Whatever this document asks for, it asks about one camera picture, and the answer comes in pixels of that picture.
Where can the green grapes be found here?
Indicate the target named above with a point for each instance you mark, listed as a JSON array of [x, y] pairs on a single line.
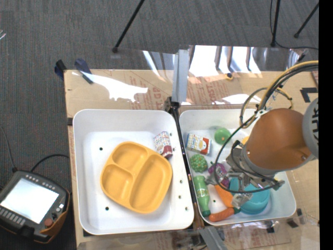
[[198, 163]]

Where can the blue bowl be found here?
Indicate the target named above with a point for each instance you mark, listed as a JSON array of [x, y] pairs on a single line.
[[257, 203]]

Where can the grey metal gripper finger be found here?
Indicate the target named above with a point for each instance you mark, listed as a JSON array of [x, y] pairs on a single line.
[[242, 200], [212, 181]]

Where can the yellow divided plate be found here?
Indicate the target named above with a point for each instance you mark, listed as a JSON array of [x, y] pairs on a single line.
[[153, 176]]

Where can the green apple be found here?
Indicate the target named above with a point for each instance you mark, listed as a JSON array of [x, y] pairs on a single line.
[[221, 134]]

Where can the green bottle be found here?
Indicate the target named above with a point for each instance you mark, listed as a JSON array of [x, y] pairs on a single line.
[[202, 191]]

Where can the small white and red carton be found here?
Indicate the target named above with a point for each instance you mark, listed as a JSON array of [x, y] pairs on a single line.
[[162, 143]]

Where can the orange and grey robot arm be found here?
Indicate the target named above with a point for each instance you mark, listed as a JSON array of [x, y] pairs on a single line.
[[278, 139]]

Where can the orange carrot with green end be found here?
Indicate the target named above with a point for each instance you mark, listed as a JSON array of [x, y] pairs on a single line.
[[221, 214]]

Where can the black tripod stand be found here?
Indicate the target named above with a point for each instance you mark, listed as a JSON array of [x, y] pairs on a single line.
[[130, 19], [276, 17]]

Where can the purple packet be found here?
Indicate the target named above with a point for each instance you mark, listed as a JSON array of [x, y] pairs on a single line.
[[221, 169]]

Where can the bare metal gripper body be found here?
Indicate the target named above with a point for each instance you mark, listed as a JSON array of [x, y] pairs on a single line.
[[238, 163]]

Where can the white carton with red corner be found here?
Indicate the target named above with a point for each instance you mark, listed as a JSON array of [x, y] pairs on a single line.
[[197, 143]]

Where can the brown cardboard board red print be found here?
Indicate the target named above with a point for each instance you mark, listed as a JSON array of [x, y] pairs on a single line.
[[86, 98]]

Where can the white plastic tray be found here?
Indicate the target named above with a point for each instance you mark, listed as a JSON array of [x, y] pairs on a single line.
[[93, 186], [282, 204]]

